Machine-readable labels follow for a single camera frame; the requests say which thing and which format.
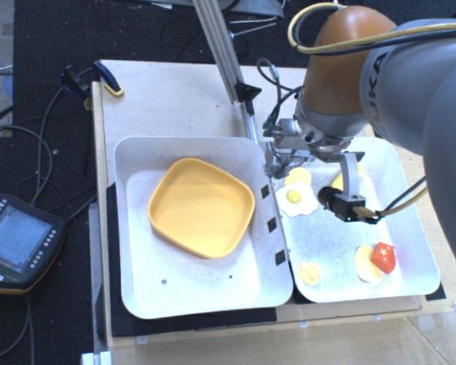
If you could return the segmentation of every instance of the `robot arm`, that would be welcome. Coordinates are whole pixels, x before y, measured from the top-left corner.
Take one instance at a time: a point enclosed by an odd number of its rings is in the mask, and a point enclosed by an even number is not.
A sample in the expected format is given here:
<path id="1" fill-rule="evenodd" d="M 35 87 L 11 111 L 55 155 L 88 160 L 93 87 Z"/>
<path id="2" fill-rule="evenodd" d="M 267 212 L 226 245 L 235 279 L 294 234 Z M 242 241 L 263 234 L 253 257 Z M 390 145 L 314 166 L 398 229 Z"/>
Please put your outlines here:
<path id="1" fill-rule="evenodd" d="M 340 162 L 345 189 L 354 189 L 356 166 L 353 158 L 348 162 L 346 149 L 370 124 L 378 137 L 423 156 L 429 195 L 456 256 L 456 19 L 396 26 L 370 8 L 324 7 L 336 11 L 315 47 L 301 46 L 293 36 L 310 10 L 289 26 L 291 45 L 311 57 L 294 117 L 274 121 L 267 175 L 281 178 L 318 158 Z M 353 155 L 359 160 L 363 153 Z M 321 190 L 318 197 L 340 219 L 351 221 L 348 213 L 365 199 L 353 192 L 356 201 L 348 201 L 346 190 L 338 192 Z M 337 199 L 329 204 L 331 196 Z"/>

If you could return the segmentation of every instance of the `egg yolk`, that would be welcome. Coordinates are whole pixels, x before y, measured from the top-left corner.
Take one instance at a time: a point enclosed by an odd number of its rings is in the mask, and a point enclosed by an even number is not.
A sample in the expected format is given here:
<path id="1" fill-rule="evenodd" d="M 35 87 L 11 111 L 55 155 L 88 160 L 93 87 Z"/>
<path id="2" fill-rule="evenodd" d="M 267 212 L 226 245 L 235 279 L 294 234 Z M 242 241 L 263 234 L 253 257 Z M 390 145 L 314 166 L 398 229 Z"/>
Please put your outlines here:
<path id="1" fill-rule="evenodd" d="M 296 191 L 295 189 L 291 189 L 287 195 L 287 200 L 289 200 L 289 202 L 293 203 L 293 204 L 297 204 L 301 201 L 301 194 L 299 193 L 299 191 Z"/>

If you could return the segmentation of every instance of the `blue clamp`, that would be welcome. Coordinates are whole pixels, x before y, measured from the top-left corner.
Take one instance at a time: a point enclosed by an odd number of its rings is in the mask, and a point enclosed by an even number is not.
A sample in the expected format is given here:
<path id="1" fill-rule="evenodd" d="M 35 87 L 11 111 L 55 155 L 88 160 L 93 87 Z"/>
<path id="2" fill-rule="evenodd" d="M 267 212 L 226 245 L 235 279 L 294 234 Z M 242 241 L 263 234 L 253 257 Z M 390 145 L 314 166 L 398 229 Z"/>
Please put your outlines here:
<path id="1" fill-rule="evenodd" d="M 106 82 L 105 88 L 109 91 L 114 97 L 123 96 L 124 90 L 122 85 L 113 77 L 112 72 L 102 64 L 100 61 L 93 62 L 93 69 L 100 74 L 101 78 Z"/>

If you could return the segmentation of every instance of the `yellow plate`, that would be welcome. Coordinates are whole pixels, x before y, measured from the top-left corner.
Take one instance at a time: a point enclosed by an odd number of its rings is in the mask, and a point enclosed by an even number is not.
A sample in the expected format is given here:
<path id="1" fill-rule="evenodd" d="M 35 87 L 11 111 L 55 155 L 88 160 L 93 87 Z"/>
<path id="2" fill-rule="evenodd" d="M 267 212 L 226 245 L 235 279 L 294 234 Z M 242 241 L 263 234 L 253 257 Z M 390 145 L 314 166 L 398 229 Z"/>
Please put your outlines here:
<path id="1" fill-rule="evenodd" d="M 235 249 L 254 210 L 255 198 L 245 183 L 198 158 L 176 161 L 147 206 L 158 233 L 209 259 Z"/>

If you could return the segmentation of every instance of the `table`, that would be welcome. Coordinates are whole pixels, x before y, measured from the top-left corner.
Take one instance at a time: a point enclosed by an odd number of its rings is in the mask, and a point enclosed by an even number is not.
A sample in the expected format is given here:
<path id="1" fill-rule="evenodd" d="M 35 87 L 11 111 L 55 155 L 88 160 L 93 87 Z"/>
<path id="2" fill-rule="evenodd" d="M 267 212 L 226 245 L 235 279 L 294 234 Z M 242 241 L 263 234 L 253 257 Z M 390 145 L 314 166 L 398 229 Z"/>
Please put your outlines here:
<path id="1" fill-rule="evenodd" d="M 438 351 L 429 344 L 423 325 L 428 318 L 434 325 L 452 325 L 447 321 L 456 317 L 456 261 L 428 197 L 419 200 L 416 207 L 441 272 L 446 298 L 428 300 L 412 296 L 311 304 L 291 300 L 276 308 L 274 323 L 112 336 L 107 296 L 110 286 L 106 188 L 114 183 L 112 153 L 116 143 L 129 135 L 230 137 L 245 136 L 245 130 L 239 106 L 229 101 L 216 65 L 103 63 L 125 88 L 125 95 L 113 98 L 100 82 L 93 82 L 98 202 L 90 210 L 92 297 L 93 311 L 100 309 L 104 321 L 99 332 L 95 330 L 95 355 L 114 364 L 306 363 L 308 358 L 326 363 L 374 363 L 388 355 L 393 356 L 394 363 L 410 356 L 417 363 L 442 362 L 442 349 Z M 299 85 L 305 71 L 279 68 L 282 84 Z M 262 118 L 274 105 L 275 87 L 260 76 L 256 67 L 242 66 L 242 73 L 247 84 L 262 89 L 254 100 L 255 112 Z M 125 102 L 128 112 L 122 106 Z M 293 104 L 284 104 L 280 117 L 291 117 L 292 113 Z M 258 120 L 260 127 L 262 123 L 263 119 Z M 363 134 L 372 132 L 365 129 Z M 403 149 L 396 150 L 409 185 L 416 182 L 423 174 L 422 159 Z M 456 331 L 444 330 L 435 339 L 451 340 L 445 344 L 455 346 Z"/>

